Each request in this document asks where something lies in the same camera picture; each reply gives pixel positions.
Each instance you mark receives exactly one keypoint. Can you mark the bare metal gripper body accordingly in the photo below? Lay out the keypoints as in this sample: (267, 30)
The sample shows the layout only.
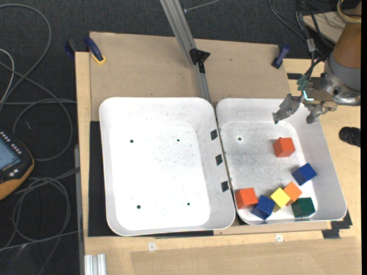
(322, 92)

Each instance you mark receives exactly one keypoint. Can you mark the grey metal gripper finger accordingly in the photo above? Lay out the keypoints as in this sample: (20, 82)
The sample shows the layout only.
(314, 116)
(286, 107)

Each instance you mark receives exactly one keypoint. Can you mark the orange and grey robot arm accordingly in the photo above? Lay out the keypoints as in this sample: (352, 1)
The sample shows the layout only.
(348, 44)

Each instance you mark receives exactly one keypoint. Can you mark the red-orange cube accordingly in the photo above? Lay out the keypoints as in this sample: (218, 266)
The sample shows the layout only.
(246, 198)
(284, 147)

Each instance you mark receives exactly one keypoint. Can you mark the blue cube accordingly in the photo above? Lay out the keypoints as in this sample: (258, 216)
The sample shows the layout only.
(263, 207)
(304, 174)

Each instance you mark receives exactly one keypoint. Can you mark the white plastic tray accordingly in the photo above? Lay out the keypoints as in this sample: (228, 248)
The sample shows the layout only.
(160, 168)
(252, 159)

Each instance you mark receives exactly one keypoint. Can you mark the orange cube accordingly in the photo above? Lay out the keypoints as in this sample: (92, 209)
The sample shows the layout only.
(294, 191)

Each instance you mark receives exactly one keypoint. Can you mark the yellow cube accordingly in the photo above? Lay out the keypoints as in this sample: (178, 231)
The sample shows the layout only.
(280, 198)

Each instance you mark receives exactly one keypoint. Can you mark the green cube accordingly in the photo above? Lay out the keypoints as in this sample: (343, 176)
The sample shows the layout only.
(303, 207)

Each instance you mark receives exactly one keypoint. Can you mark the brown cardboard board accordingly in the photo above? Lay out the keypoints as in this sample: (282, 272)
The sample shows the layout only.
(143, 67)

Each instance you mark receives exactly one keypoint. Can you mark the black cylinder on white bracket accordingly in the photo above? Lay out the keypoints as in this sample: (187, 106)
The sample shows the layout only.
(350, 136)

